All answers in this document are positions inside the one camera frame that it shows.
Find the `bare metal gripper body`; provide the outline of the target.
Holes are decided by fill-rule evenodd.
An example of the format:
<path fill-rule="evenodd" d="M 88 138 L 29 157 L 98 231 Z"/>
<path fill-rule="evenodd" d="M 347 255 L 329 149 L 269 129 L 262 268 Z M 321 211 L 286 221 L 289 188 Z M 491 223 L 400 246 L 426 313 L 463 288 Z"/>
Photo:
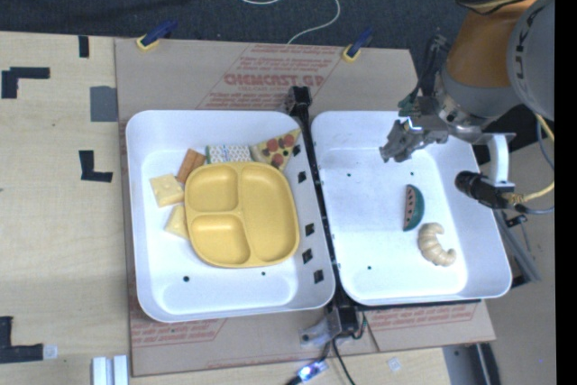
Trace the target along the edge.
<path fill-rule="evenodd" d="M 483 130 L 497 116 L 467 109 L 451 96 L 409 96 L 407 118 L 408 132 L 425 146 L 445 143 L 450 136 L 470 144 L 482 143 Z"/>

